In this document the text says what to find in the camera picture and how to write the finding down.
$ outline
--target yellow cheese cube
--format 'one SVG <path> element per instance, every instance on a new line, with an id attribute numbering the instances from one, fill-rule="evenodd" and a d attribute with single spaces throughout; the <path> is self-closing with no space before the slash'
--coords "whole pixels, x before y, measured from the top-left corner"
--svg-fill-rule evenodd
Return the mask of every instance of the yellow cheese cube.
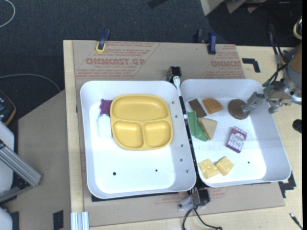
<path id="1" fill-rule="evenodd" d="M 220 173 L 225 176 L 234 167 L 234 164 L 225 156 L 215 165 Z"/>
<path id="2" fill-rule="evenodd" d="M 201 168 L 201 172 L 203 176 L 208 179 L 212 176 L 215 176 L 219 173 L 217 167 L 210 161 L 210 159 L 206 159 L 202 162 L 198 163 L 199 167 Z"/>

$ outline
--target yellow compartment plate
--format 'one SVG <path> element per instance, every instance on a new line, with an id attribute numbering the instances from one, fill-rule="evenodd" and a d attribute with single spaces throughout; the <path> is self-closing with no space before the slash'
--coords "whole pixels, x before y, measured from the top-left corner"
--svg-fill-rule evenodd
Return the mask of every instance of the yellow compartment plate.
<path id="1" fill-rule="evenodd" d="M 158 96 L 118 96 L 112 101 L 110 117 L 114 140 L 125 149 L 160 149 L 173 138 L 168 105 Z"/>

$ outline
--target brown round object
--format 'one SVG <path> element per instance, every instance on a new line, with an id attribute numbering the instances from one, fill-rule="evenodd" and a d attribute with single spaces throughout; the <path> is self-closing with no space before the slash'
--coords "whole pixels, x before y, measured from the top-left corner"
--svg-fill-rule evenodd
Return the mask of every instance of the brown round object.
<path id="1" fill-rule="evenodd" d="M 243 113 L 242 106 L 246 105 L 246 103 L 240 99 L 235 99 L 229 102 L 228 111 L 232 117 L 236 119 L 245 119 L 248 117 L 249 112 Z"/>

